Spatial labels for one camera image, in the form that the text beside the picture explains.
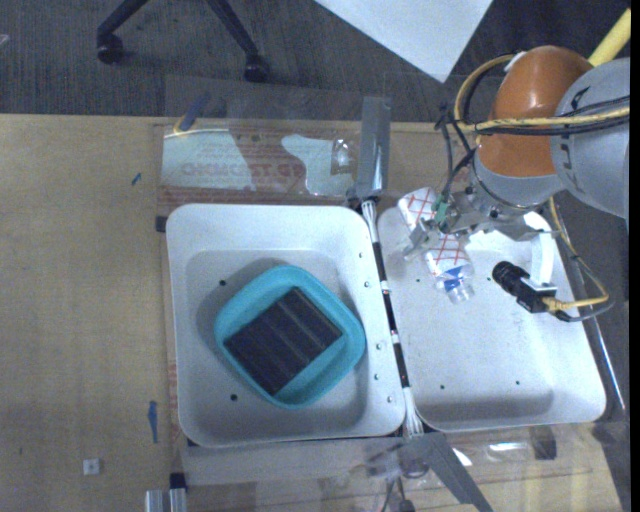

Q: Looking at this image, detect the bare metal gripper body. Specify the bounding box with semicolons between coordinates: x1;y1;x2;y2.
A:
433;186;507;237

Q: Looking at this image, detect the clear plastic bottle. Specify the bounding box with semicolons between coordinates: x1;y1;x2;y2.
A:
397;187;477;306

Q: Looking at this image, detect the white plastic tray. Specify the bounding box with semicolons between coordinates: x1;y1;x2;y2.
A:
376;204;608;434
164;202;407;448

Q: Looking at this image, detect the black ribbed square block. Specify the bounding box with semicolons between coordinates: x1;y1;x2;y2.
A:
222;286;345;397

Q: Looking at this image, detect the blue square bowl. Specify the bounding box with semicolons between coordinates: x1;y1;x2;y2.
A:
213;264;368;412

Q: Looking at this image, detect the black chair base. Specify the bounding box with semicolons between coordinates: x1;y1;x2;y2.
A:
95;0;272;82

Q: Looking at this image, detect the black cylinder on white bracket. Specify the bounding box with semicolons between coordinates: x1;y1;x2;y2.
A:
491;211;559;315

